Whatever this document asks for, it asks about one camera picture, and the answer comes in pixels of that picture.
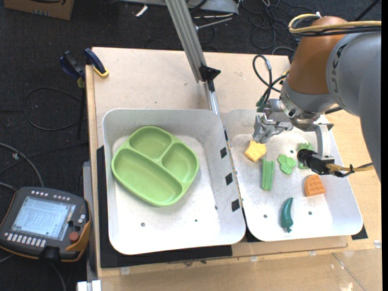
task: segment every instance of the dark carpet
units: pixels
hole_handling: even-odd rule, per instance
[[[298,40],[286,29],[296,15],[356,19],[374,0],[243,0],[231,21],[204,28],[199,39],[204,51],[276,53],[292,58]],[[0,219],[12,199],[11,190],[40,186],[23,158],[39,170],[47,187],[82,195],[82,165],[88,160],[87,122],[78,139],[82,90],[59,66],[66,51],[81,63],[87,47],[181,50],[166,7],[150,5],[141,16],[140,4],[105,0],[75,0],[71,21],[5,9],[0,0]],[[212,15],[195,11],[193,16]],[[362,20],[381,20],[381,2]],[[215,19],[195,19],[200,26]],[[57,273],[45,263],[14,256],[0,249],[0,291],[60,290]],[[68,291],[85,281],[85,258],[58,267]]]

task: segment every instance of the black mat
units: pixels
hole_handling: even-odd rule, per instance
[[[180,249],[130,256],[117,252],[111,245],[108,234],[109,223],[107,210],[107,186],[104,147],[101,147],[97,150],[97,163],[101,267],[134,266],[142,264],[189,261],[200,260],[204,258],[217,258],[221,256],[232,256],[232,246]]]

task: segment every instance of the wooden table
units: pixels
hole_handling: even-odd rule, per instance
[[[96,150],[103,144],[102,118],[111,109],[209,109],[184,52],[94,48],[108,68],[100,78],[86,66],[87,111],[93,197],[96,263],[99,224]],[[233,109],[254,109],[265,90],[252,69],[251,54],[205,53],[215,79],[220,117]],[[273,78],[289,68],[286,56],[267,56]],[[258,72],[267,79],[264,64]],[[370,162],[360,121],[344,111],[327,115],[344,165]],[[382,290],[381,184],[375,171],[349,177],[368,238],[351,236],[247,242],[232,246],[230,258],[147,264],[125,268],[97,267],[103,290]]]

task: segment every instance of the gray cable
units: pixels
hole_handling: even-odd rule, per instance
[[[66,291],[65,281],[63,279],[61,272],[56,268],[56,266],[53,263],[50,263],[50,265],[55,270],[55,272],[58,274],[58,277],[61,280],[61,285],[62,285],[63,291]]]
[[[31,160],[26,157],[22,152],[20,152],[18,149],[14,148],[14,147],[11,147],[10,145],[8,144],[4,144],[4,143],[1,143],[0,142],[0,147],[5,147],[11,151],[14,151],[15,153],[17,154],[20,154],[32,167],[32,169],[35,171],[36,175],[38,176],[38,179],[41,183],[41,186],[44,187],[44,183],[43,183],[43,179],[42,179],[42,176],[41,174],[39,173],[38,169],[36,169],[35,165],[31,162]]]
[[[3,263],[3,262],[5,262],[6,260],[8,260],[8,259],[10,259],[10,258],[12,258],[14,255],[7,255],[5,258],[3,258],[3,259],[0,259],[0,263]]]
[[[278,47],[275,47],[272,52],[271,52],[271,55],[274,55],[276,51],[278,50],[288,50],[290,52],[295,52],[295,50],[291,47],[287,47],[287,46],[278,46]]]
[[[16,189],[15,189],[13,186],[10,186],[9,184],[6,184],[6,183],[4,183],[4,182],[1,182],[1,181],[0,181],[0,186],[8,188],[8,189],[10,189],[12,192],[16,192]]]

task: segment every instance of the red emergency button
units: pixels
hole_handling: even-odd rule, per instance
[[[71,241],[72,243],[76,243],[76,242],[78,241],[78,239],[79,239],[78,233],[77,233],[77,232],[71,232],[71,233],[69,234],[69,239],[70,239],[70,241]]]

